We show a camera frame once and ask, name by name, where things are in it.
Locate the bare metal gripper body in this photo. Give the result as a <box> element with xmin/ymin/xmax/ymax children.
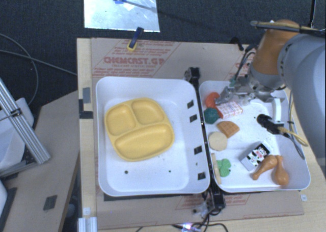
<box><xmin>228</xmin><ymin>76</ymin><xmax>276</xmax><ymax>103</ymax></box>

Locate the orange toy shrimp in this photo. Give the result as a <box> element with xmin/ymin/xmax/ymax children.
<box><xmin>205</xmin><ymin>92</ymin><xmax>221</xmax><ymax>109</ymax></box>

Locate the red and white checkered box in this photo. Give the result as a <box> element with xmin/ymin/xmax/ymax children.
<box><xmin>215</xmin><ymin>101</ymin><xmax>243</xmax><ymax>119</ymax></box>

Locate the dark green toy vegetable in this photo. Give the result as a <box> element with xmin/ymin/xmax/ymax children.
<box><xmin>203</xmin><ymin>107</ymin><xmax>221</xmax><ymax>125</ymax></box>

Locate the white plastic tray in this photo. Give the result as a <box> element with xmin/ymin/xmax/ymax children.
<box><xmin>199</xmin><ymin>80</ymin><xmax>312</xmax><ymax>193</ymax></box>
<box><xmin>95</xmin><ymin>75</ymin><xmax>211</xmax><ymax>197</ymax></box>

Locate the orange toy waffle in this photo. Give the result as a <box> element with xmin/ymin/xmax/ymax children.
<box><xmin>216</xmin><ymin>120</ymin><xmax>240</xmax><ymax>139</ymax></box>

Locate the thin black and white rod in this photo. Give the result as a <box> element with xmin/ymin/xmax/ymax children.
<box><xmin>193</xmin><ymin>78</ymin><xmax>219</xmax><ymax>197</ymax></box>

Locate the beige round biscuit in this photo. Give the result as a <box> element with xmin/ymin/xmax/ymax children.
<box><xmin>208</xmin><ymin>131</ymin><xmax>228</xmax><ymax>152</ymax></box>

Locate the grey black cow print carton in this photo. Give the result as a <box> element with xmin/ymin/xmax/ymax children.
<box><xmin>239</xmin><ymin>142</ymin><xmax>271</xmax><ymax>172</ymax></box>

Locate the orange toy chicken drumstick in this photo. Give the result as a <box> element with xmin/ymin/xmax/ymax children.
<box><xmin>274</xmin><ymin>154</ymin><xmax>290</xmax><ymax>186</ymax></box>
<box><xmin>252</xmin><ymin>154</ymin><xmax>279</xmax><ymax>181</ymax></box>

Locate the light green toy lettuce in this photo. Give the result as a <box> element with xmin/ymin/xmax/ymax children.
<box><xmin>216</xmin><ymin>158</ymin><xmax>232</xmax><ymax>178</ymax></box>

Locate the beige toy bread slice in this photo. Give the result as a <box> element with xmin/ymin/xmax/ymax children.
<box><xmin>210</xmin><ymin>152</ymin><xmax>223</xmax><ymax>185</ymax></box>

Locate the brown cardboard board red print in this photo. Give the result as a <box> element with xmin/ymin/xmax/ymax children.
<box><xmin>90</xmin><ymin>37</ymin><xmax>305</xmax><ymax>230</ymax></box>

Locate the yellow divided plate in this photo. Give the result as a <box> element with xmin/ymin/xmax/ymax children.
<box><xmin>103</xmin><ymin>97</ymin><xmax>176</xmax><ymax>162</ymax></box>

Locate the black cylinder on white bracket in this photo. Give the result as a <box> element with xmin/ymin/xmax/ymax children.
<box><xmin>256</xmin><ymin>97</ymin><xmax>286</xmax><ymax>135</ymax></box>

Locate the black block with thin wires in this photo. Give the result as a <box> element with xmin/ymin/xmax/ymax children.
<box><xmin>210</xmin><ymin>191</ymin><xmax>226</xmax><ymax>210</ymax></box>
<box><xmin>184</xmin><ymin>67</ymin><xmax>201</xmax><ymax>82</ymax></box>

